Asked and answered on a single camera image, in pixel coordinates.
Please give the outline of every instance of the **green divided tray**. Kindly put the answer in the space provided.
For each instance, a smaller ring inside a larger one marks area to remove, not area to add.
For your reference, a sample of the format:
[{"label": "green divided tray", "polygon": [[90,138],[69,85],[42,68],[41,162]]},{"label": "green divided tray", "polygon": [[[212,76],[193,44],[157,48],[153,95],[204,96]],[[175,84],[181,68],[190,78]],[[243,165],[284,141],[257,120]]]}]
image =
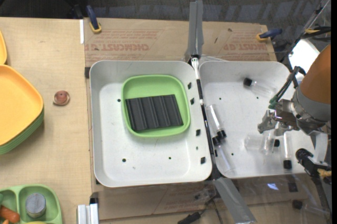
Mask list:
[{"label": "green divided tray", "polygon": [[[46,199],[46,211],[38,218],[31,218],[27,215],[25,209],[26,199],[33,193],[40,193]],[[41,184],[21,185],[0,189],[0,194],[4,196],[1,205],[19,213],[20,221],[17,222],[18,224],[26,224],[33,221],[43,221],[46,224],[62,224],[60,203],[56,193],[50,187]]]},{"label": "green divided tray", "polygon": [[14,137],[9,142],[0,146],[0,155],[11,151],[15,147],[17,147],[19,144],[21,144],[25,139],[27,139],[41,125],[41,123],[43,122],[43,119],[44,119],[44,109],[42,109],[42,112],[40,113],[40,115],[19,135]]},{"label": "green divided tray", "polygon": [[[159,129],[134,131],[127,112],[126,99],[174,95],[183,125]],[[122,110],[128,130],[140,137],[163,137],[184,132],[190,125],[191,116],[186,92],[182,83],[171,75],[139,75],[127,79],[122,86]]]}]

